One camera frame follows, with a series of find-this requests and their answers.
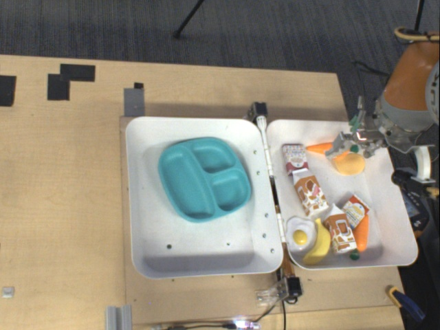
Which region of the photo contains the teal divided plate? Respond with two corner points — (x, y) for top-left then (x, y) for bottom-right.
(157, 136), (253, 224)

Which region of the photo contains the large orange and white carton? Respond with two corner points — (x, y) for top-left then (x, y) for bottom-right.
(291, 168), (331, 219)

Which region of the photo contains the orange carrot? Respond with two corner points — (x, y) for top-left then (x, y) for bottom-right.
(349, 214), (371, 261)
(305, 142), (336, 155)

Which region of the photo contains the black block with wires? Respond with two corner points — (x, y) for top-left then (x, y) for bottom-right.
(285, 276), (305, 305)
(247, 102), (269, 119)

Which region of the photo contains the white plastic tray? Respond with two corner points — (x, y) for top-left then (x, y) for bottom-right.
(265, 118), (419, 271)
(124, 116), (285, 280)

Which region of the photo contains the white orange and blue packet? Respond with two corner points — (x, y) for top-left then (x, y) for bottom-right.
(340, 194), (371, 230)

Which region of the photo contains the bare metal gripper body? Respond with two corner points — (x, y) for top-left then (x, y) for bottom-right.
(355, 113), (419, 154)

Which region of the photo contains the yellow orange mango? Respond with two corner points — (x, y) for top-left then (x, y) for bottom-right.
(331, 152), (366, 177)

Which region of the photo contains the small orange and white carton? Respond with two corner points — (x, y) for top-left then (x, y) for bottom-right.
(323, 203), (357, 256)

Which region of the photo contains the black cylinder on white bracket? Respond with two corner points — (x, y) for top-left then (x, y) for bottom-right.
(390, 144), (438, 186)

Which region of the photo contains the red and white carton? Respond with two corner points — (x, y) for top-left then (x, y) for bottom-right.
(282, 143), (309, 177)

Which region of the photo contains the yellow banana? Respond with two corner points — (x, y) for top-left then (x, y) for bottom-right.
(302, 217), (332, 267)

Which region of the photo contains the white fried egg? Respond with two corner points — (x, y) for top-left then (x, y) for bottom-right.
(285, 215), (317, 253)

